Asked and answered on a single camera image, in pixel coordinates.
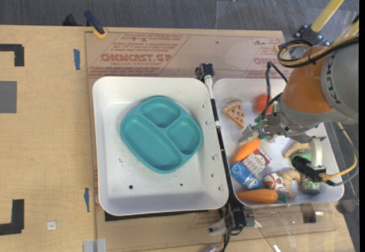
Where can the beige toy doughnut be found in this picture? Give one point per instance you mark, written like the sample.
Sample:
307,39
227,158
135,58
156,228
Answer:
293,185

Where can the beige toy biscuit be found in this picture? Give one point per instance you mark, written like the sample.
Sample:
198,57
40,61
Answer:
296,148

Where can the white can with orange print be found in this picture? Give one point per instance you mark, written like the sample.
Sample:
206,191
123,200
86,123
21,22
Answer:
274,182

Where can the toy pizza slice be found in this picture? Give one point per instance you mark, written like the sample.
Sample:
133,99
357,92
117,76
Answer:
235,112

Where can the teal divided plate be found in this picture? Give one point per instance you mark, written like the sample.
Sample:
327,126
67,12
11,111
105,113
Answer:
155,139

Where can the thin black and white rod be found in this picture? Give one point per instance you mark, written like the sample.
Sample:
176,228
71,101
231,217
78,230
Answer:
217,119

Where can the green toy vegetable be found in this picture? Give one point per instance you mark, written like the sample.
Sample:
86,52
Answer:
304,155

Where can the orange round toy fruit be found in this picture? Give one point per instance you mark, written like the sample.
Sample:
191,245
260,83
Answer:
261,103

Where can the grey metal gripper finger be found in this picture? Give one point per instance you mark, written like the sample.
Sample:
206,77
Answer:
245,132
265,132

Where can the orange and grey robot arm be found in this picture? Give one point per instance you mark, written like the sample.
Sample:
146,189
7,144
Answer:
308,85

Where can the brown cardboard board red print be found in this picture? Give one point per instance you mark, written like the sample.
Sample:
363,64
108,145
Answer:
171,51

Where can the white plastic tray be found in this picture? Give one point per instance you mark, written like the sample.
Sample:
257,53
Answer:
273,148
114,159

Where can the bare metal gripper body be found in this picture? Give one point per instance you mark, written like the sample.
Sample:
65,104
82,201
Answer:
275,125

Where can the small green can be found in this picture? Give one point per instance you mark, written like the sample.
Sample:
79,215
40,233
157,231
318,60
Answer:
310,187

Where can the blue and white packet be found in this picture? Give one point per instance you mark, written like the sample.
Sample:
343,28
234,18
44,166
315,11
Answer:
243,175

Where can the orange toy carrot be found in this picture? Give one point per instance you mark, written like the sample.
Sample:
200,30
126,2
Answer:
258,195
246,149

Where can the red and white carton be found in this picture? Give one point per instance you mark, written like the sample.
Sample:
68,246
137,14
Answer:
256,161

